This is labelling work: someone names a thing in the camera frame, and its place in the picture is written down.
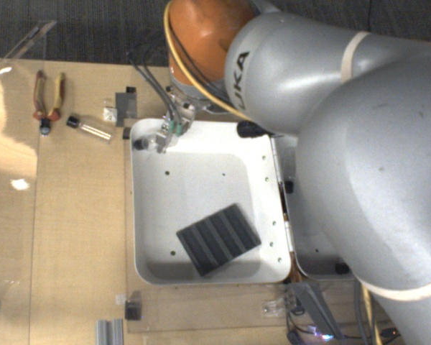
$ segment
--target gray carpet floor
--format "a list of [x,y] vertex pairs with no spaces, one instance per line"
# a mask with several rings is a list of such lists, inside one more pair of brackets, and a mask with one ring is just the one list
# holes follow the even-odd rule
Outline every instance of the gray carpet floor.
[[[169,0],[0,0],[0,57],[39,20],[56,19],[49,60],[126,63],[125,53],[162,28]],[[339,27],[431,41],[431,0],[269,0]],[[152,64],[165,65],[157,57]]]

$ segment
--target gray robot arm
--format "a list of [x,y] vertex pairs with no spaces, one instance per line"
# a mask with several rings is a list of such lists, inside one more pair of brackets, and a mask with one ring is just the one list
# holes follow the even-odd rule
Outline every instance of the gray robot arm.
[[263,14],[225,73],[238,110],[298,136],[300,218],[319,222],[406,343],[431,344],[431,45]]

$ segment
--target yellow cable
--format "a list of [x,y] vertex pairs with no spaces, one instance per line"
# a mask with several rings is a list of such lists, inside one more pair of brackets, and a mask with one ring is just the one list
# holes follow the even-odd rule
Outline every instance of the yellow cable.
[[222,109],[231,112],[234,115],[237,115],[238,117],[250,120],[249,117],[241,113],[240,111],[236,110],[234,107],[226,104],[216,96],[214,96],[211,92],[209,92],[206,88],[204,88],[202,85],[199,84],[199,82],[193,77],[193,74],[187,69],[187,66],[184,64],[182,59],[180,58],[179,54],[177,53],[177,50],[174,46],[174,42],[172,41],[171,37],[171,27],[170,27],[170,4],[171,1],[167,4],[166,8],[164,9],[164,35],[166,37],[167,44],[169,46],[169,49],[171,51],[172,56],[175,59],[175,62],[179,66],[179,69],[184,73],[184,75],[188,78],[188,80],[207,98],[209,98],[213,103],[220,106]]
[[378,326],[376,325],[375,321],[372,323],[372,310],[373,310],[373,308],[372,308],[372,303],[371,303],[371,295],[370,295],[370,292],[367,289],[367,287],[365,287],[364,285],[362,285],[362,293],[363,293],[363,298],[364,298],[364,304],[366,306],[367,321],[369,322],[370,328],[371,329],[374,328],[376,345],[383,345],[383,342],[381,341]]

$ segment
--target wooden table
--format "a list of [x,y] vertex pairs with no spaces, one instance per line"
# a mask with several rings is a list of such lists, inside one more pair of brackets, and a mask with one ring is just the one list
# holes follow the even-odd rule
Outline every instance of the wooden table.
[[[48,104],[58,73],[67,78],[62,120],[48,137],[32,118],[39,69]],[[153,71],[169,82],[166,68]],[[104,100],[127,86],[137,88],[139,118],[164,113],[125,65],[22,60],[0,82],[0,345],[94,344],[98,319],[124,316],[123,129],[103,144],[64,123],[73,112],[100,119]],[[124,328],[125,344],[288,344],[285,326],[141,334]]]

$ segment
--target white tray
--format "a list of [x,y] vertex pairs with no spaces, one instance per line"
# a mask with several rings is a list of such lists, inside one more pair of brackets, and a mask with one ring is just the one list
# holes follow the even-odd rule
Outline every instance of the white tray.
[[[155,285],[268,283],[288,276],[291,261],[269,138],[242,139],[236,124],[195,121],[166,154],[132,147],[161,124],[144,119],[131,130],[139,276]],[[176,232],[233,203],[261,245],[201,277]]]

